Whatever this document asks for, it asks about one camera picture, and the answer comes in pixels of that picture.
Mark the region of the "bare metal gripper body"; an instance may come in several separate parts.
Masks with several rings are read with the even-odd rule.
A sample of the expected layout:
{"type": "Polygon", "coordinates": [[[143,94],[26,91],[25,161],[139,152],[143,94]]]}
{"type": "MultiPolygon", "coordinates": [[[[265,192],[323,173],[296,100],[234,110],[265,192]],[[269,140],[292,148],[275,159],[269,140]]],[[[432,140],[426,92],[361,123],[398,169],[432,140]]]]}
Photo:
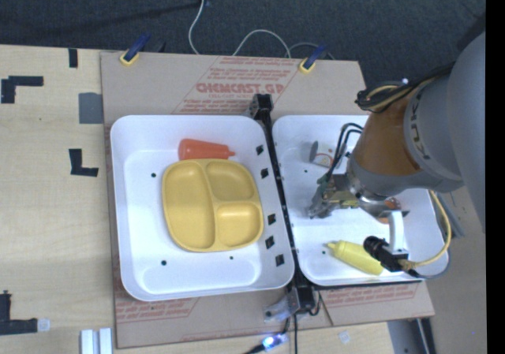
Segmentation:
{"type": "Polygon", "coordinates": [[[399,211],[403,217],[410,213],[394,196],[379,196],[363,188],[355,188],[345,174],[333,175],[322,197],[324,203],[335,203],[335,210],[360,208],[379,222],[387,222],[387,216],[392,211],[399,211]]]}

